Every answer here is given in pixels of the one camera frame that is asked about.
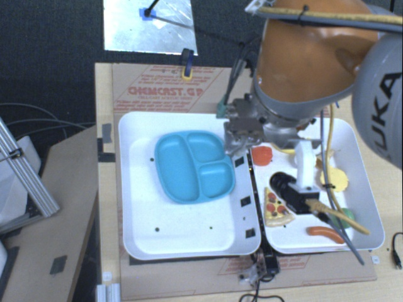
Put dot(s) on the white plastic tray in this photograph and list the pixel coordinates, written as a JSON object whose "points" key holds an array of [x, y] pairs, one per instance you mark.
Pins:
{"points": [[176, 228], [299, 238]]}

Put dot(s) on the yellow round biscuit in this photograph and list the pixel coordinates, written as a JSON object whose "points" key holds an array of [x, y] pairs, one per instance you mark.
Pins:
{"points": [[339, 179]]}

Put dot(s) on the blue divided plate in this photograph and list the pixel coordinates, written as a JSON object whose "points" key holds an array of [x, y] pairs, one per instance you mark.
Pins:
{"points": [[179, 168]]}

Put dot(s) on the brown cardboard board red print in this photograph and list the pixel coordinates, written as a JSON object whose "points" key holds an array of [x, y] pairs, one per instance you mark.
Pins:
{"points": [[176, 278]]}

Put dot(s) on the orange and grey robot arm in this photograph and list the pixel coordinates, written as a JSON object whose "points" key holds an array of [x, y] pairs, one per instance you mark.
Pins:
{"points": [[302, 58]]}

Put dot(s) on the toy pizza slice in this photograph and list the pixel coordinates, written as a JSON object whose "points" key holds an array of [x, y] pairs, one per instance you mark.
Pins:
{"points": [[274, 211]]}

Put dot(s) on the red round toy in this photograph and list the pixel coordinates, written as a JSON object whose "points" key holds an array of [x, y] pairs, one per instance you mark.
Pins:
{"points": [[262, 156]]}

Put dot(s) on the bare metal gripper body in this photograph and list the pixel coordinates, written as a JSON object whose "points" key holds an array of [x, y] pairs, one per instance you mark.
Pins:
{"points": [[277, 134]]}

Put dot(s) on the green round toy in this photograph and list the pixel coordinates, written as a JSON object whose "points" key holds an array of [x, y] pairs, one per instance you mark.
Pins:
{"points": [[348, 215]]}

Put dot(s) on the black cylinder on white bracket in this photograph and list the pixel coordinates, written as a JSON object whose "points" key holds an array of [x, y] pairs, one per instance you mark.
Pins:
{"points": [[299, 197]]}

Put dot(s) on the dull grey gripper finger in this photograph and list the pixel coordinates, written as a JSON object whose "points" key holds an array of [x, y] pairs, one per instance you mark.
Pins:
{"points": [[254, 132], [234, 137]]}

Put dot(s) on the orange toy sausage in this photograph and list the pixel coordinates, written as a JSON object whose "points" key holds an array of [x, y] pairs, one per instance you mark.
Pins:
{"points": [[322, 231]]}

